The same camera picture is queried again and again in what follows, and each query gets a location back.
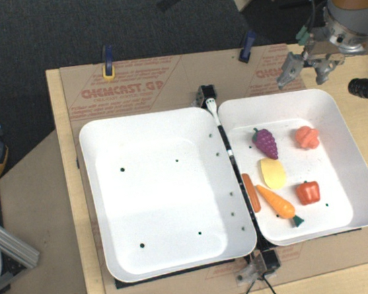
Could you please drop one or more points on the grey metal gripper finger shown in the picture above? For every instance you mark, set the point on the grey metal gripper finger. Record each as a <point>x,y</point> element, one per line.
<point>324,70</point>
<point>290,70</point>

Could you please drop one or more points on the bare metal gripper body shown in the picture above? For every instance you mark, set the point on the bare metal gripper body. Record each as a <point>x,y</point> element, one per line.
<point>342,40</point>

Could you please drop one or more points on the pink lumpy toy food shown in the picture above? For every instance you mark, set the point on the pink lumpy toy food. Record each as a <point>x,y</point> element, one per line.
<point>306,138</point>

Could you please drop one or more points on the purple grapes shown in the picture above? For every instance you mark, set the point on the purple grapes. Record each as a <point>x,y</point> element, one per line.
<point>266,143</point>

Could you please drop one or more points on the thin black and white rod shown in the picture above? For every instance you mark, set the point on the thin black and white rod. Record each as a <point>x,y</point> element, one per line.
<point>227,143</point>

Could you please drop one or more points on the white plastic tray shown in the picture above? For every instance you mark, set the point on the white plastic tray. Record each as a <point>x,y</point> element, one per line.
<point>340,172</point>
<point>160,197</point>

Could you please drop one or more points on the pale yellow flat slice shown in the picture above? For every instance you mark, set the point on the pale yellow flat slice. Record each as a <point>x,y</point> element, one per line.
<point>272,174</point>

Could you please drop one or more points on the brown cardboard board red print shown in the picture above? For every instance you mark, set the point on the brown cardboard board red print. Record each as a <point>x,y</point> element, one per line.
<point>167,77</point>

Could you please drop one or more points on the orange bell pepper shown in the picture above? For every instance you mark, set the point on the orange bell pepper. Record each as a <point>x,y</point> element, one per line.
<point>308,192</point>

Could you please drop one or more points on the orange sausage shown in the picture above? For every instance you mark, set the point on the orange sausage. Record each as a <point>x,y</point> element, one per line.
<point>251,192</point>

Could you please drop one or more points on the orange carrot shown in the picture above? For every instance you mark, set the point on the orange carrot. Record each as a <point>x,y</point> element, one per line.
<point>276,203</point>

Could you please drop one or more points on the black cylinder on white bracket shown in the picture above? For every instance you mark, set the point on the black cylinder on white bracket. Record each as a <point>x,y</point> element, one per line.
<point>367,89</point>

